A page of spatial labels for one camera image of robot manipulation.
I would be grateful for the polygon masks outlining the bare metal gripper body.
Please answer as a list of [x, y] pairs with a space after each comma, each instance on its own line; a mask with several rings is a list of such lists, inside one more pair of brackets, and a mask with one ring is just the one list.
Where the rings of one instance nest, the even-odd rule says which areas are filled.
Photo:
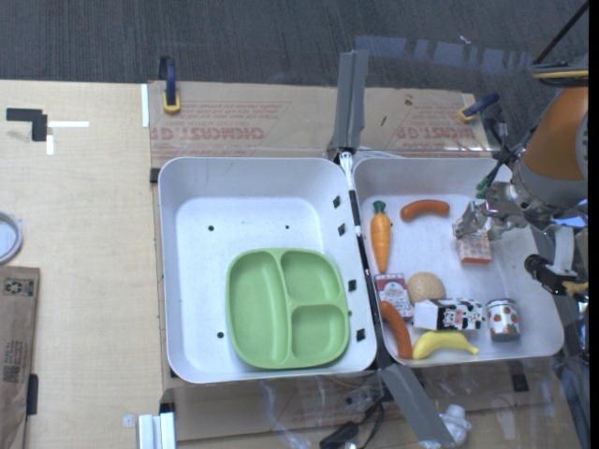
[[527, 210], [532, 200], [511, 182], [495, 181], [486, 194], [485, 214], [490, 228], [524, 228], [528, 224]]

